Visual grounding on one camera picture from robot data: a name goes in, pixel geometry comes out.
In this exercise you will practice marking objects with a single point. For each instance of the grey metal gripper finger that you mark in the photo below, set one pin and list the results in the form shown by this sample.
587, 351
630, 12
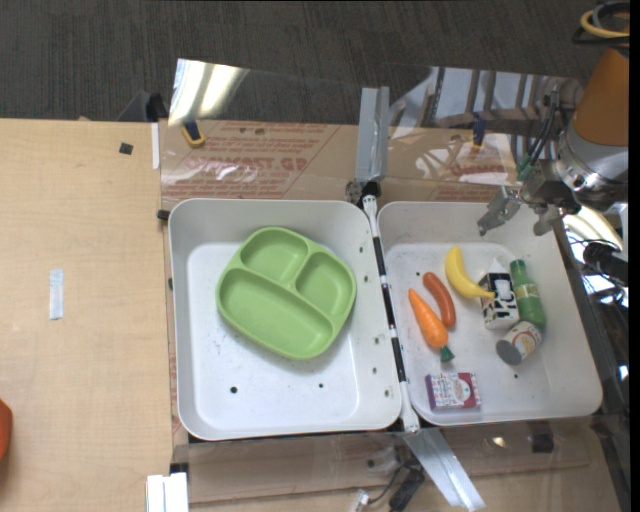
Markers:
500, 209
546, 220

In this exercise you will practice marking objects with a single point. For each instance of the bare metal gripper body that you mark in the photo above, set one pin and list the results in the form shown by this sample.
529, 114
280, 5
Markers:
550, 187

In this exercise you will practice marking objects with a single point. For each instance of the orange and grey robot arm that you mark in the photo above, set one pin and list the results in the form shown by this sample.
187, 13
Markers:
602, 105

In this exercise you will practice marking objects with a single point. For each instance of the yellow banana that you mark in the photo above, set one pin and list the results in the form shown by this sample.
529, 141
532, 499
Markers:
459, 277

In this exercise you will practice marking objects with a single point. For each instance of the green bottle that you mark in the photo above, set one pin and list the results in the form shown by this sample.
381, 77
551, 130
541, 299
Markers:
530, 300

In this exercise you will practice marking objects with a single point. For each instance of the black and white milk carton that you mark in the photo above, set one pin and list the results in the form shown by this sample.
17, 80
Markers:
500, 300

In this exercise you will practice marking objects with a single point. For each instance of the orange-red sausage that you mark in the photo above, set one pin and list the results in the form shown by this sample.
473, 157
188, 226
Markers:
441, 299

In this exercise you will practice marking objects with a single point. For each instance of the white and orange can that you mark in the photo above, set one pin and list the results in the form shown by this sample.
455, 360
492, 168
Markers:
522, 341

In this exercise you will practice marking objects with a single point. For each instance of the thin black and white rod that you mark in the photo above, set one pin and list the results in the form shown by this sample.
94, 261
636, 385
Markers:
381, 260

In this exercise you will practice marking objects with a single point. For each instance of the orange carrot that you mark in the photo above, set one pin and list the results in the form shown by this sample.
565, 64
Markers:
429, 322

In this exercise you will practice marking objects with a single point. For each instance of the white plastic tray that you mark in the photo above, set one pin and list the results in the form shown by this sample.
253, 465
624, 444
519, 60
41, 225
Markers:
280, 395
545, 390

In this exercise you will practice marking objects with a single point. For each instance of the pink and white packet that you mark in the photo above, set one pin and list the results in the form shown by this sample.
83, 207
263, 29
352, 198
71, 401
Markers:
452, 391

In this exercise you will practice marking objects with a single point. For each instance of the brown cardboard board, red print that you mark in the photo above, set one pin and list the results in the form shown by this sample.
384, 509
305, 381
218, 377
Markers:
280, 160

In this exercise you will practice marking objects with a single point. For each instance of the green divided plate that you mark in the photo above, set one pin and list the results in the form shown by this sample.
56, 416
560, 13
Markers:
270, 305

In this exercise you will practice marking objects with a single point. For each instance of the black cylinder on white bracket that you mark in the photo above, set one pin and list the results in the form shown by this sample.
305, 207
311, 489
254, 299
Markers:
600, 227

